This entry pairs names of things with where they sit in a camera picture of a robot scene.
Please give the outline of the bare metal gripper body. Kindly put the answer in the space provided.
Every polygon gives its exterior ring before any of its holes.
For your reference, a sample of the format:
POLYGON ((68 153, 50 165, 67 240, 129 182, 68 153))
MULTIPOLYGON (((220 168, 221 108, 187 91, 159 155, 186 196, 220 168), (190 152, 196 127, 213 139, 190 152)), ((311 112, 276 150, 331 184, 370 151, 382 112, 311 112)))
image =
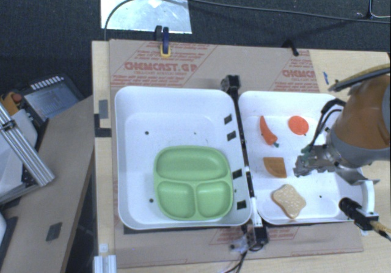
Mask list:
POLYGON ((363 176, 360 167, 345 159, 331 145, 314 146, 306 159, 306 172, 336 173, 352 186, 364 183, 368 179, 363 176))

